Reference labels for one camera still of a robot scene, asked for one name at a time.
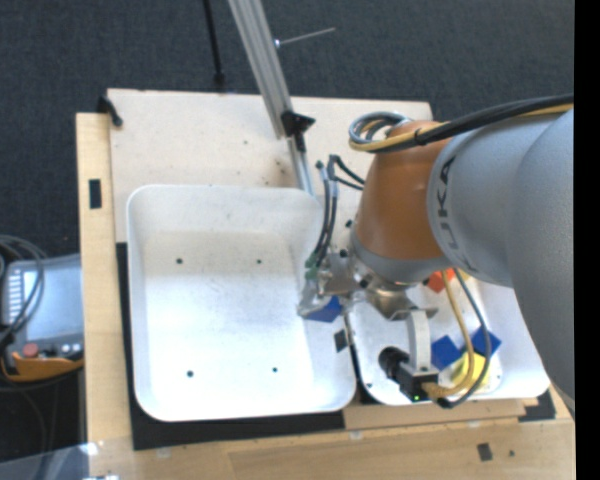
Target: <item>black clip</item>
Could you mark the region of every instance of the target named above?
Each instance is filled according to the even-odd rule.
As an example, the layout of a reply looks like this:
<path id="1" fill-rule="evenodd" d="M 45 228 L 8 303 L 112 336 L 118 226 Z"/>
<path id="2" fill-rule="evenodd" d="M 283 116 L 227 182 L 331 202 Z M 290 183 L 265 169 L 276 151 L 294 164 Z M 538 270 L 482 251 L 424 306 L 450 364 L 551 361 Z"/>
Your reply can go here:
<path id="1" fill-rule="evenodd" d="M 301 153 L 307 152 L 307 145 L 304 142 L 304 132 L 306 132 L 316 120 L 313 117 L 307 117 L 287 110 L 282 114 L 282 126 L 287 137 L 293 137 L 296 141 L 296 148 Z"/>
<path id="2" fill-rule="evenodd" d="M 104 94 L 98 98 L 98 109 L 97 112 L 100 114 L 109 114 L 111 116 L 111 122 L 114 126 L 122 126 L 124 122 L 118 115 L 116 107 L 113 106 L 113 102 Z"/>

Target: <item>yellow cable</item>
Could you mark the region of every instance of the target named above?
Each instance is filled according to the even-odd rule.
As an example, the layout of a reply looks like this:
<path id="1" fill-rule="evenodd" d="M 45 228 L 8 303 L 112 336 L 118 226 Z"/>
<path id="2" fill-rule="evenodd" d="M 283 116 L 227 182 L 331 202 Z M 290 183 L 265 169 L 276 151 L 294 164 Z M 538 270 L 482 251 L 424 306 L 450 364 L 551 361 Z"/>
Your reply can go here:
<path id="1" fill-rule="evenodd" d="M 467 368 L 467 373 L 460 383 L 455 386 L 446 388 L 441 386 L 440 384 L 436 384 L 435 382 L 425 382 L 422 384 L 422 389 L 424 389 L 429 395 L 429 398 L 435 400 L 437 398 L 442 398 L 445 396 L 450 396 L 462 391 L 469 387 L 469 385 L 473 382 L 473 370 L 475 368 L 475 353 L 473 350 L 473 344 L 471 343 L 471 338 L 469 337 L 469 331 L 467 330 L 467 326 L 464 323 L 464 319 L 462 318 L 462 313 L 460 311 L 460 307 L 456 302 L 456 298 L 451 292 L 451 286 L 449 285 L 449 277 L 447 276 L 446 270 L 442 271 L 442 281 L 444 282 L 444 289 L 447 292 L 447 297 L 449 298 L 449 303 L 451 304 L 451 309 L 453 310 L 453 314 L 458 320 L 458 325 L 460 326 L 460 331 L 462 332 L 462 337 L 464 338 L 466 347 L 467 347 L 467 358 L 469 360 L 469 366 Z"/>
<path id="2" fill-rule="evenodd" d="M 542 108 L 539 110 L 534 110 L 532 112 L 527 112 L 526 114 L 520 114 L 519 116 L 516 116 L 516 117 L 531 117 L 531 116 L 540 116 L 540 115 L 544 115 L 544 114 L 563 113 L 563 112 L 567 112 L 568 110 L 570 110 L 572 108 L 573 108 L 572 103 L 566 103 L 564 105 L 556 105 L 553 107 L 547 107 L 547 108 Z M 362 131 L 367 131 L 368 129 L 371 128 L 371 126 L 373 124 L 375 124 L 377 122 L 378 121 L 373 121 L 372 123 L 367 124 L 363 128 Z M 349 139 L 349 147 L 351 147 L 351 149 L 354 149 L 356 151 L 378 151 L 380 149 L 389 148 L 389 147 L 395 146 L 397 144 L 402 144 L 403 142 L 412 140 L 416 136 L 416 134 L 434 130 L 435 128 L 438 128 L 438 127 L 442 126 L 443 124 L 448 124 L 448 123 L 449 123 L 449 121 L 445 121 L 443 123 L 436 123 L 436 124 L 433 124 L 426 128 L 419 128 L 418 130 L 414 130 L 412 132 L 401 133 L 400 135 L 395 135 L 388 139 L 374 140 L 371 142 L 367 142 L 365 144 L 359 144 L 359 143 L 354 142 L 351 139 Z"/>

